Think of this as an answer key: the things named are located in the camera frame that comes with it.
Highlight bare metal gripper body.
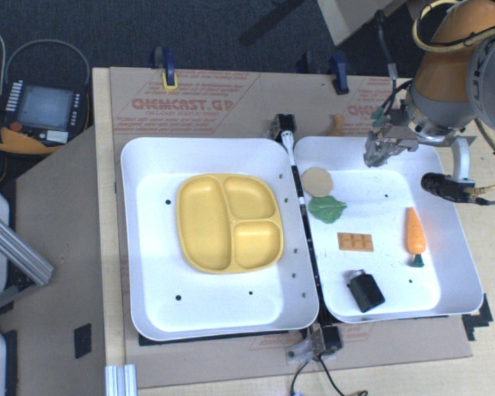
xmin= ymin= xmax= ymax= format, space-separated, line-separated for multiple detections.
xmin=370 ymin=113 xmax=455 ymax=153

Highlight beige round biscuit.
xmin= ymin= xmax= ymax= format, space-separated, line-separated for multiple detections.
xmin=299 ymin=167 xmax=335 ymax=198

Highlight green lettuce leaf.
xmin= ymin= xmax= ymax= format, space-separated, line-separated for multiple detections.
xmin=307 ymin=195 xmax=349 ymax=224

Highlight thin black and white rod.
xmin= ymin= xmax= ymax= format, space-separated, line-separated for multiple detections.
xmin=280 ymin=130 xmax=326 ymax=326

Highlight orange carrot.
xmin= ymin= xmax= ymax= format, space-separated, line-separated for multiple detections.
xmin=404 ymin=206 xmax=427 ymax=269

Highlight orange rectangular cracker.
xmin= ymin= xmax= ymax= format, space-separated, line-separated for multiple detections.
xmin=337 ymin=232 xmax=375 ymax=252

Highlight white plastic tray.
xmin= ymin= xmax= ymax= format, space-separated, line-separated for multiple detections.
xmin=292 ymin=135 xmax=485 ymax=324
xmin=120 ymin=136 xmax=320 ymax=342

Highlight black bottle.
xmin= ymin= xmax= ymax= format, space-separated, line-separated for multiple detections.
xmin=345 ymin=269 xmax=387 ymax=314

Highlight brown cardboard board red print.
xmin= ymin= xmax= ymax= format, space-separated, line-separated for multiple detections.
xmin=109 ymin=66 xmax=486 ymax=389

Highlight yellow divided plate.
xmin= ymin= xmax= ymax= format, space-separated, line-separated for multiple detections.
xmin=175 ymin=173 xmax=285 ymax=275

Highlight black cylinder on white bracket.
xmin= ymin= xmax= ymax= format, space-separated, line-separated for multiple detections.
xmin=420 ymin=136 xmax=478 ymax=204

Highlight black block with thin wires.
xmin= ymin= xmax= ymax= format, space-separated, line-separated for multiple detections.
xmin=267 ymin=112 xmax=296 ymax=140
xmin=285 ymin=324 xmax=344 ymax=365

